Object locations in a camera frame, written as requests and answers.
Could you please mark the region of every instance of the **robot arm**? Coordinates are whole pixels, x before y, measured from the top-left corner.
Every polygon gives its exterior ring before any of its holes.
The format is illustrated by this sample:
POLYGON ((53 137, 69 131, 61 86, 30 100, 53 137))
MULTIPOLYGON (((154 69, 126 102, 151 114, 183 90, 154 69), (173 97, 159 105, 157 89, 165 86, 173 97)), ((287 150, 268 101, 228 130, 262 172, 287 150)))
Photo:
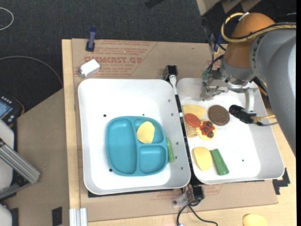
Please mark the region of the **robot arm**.
POLYGON ((296 24, 276 24, 259 13, 241 16, 218 71, 203 78, 201 99, 232 90, 245 92, 257 78, 267 91, 272 110, 296 155, 296 24))

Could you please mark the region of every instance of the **blue plate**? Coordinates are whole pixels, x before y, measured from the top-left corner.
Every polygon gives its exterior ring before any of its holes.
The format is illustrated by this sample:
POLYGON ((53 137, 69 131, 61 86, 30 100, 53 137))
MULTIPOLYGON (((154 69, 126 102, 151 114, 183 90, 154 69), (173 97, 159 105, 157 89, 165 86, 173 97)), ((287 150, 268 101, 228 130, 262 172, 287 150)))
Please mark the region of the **blue plate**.
POLYGON ((154 119, 123 116, 111 120, 106 129, 105 148, 110 167, 123 176, 146 176, 161 172, 168 162, 166 137, 154 119), (139 126, 151 122, 155 127, 152 143, 137 139, 139 126))

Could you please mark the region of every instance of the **toy hamburger patty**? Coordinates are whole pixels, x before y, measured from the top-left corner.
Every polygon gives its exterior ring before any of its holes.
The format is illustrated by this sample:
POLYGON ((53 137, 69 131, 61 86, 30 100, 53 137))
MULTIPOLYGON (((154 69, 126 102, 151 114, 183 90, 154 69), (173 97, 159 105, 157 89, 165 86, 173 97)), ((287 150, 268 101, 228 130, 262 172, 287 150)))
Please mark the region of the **toy hamburger patty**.
POLYGON ((218 126, 226 125, 229 120, 229 112, 220 105, 213 105, 208 109, 209 119, 218 126))
POLYGON ((204 141, 210 141, 216 135, 216 128, 211 121, 201 120, 201 125, 196 128, 198 136, 204 141))

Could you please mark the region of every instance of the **black carpet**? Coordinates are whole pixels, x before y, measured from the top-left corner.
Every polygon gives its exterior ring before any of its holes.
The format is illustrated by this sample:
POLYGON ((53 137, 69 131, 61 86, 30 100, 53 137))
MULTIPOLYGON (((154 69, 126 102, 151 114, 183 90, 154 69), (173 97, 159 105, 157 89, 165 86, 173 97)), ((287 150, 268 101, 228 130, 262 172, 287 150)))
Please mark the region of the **black carpet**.
MULTIPOLYGON (((206 42, 196 0, 0 0, 0 92, 15 96, 31 109, 62 86, 61 40, 88 38, 92 25, 96 39, 206 42), (24 56, 28 58, 4 57, 24 56)), ((225 14, 220 3, 204 17, 217 33, 225 14)), ((296 0, 263 0, 250 12, 284 19, 296 12, 296 0)))

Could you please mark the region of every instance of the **wooden table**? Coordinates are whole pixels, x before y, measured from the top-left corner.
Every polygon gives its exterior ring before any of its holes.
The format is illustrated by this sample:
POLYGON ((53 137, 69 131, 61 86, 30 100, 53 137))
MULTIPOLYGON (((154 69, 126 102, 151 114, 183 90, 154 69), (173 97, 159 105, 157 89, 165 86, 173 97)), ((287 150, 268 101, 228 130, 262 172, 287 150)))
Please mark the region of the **wooden table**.
MULTIPOLYGON (((63 79, 64 79, 64 99, 66 117, 66 142, 68 157, 68 181, 70 209, 80 209, 79 191, 79 167, 76 135, 76 115, 73 83, 72 65, 72 41, 62 40, 63 53, 63 79)), ((224 210, 211 210, 199 212, 201 218, 212 220, 219 226, 240 226, 245 214, 255 213, 263 215, 269 226, 294 226, 297 225, 296 209, 296 158, 291 151, 279 126, 274 126, 274 134, 281 152, 285 167, 290 178, 288 187, 280 188, 280 195, 277 196, 278 204, 243 207, 224 210)), ((175 226, 177 214, 159 215, 141 218, 127 218, 106 220, 100 222, 90 222, 90 226, 175 226)), ((205 225, 201 223, 191 212, 183 213, 180 222, 188 226, 205 225)))

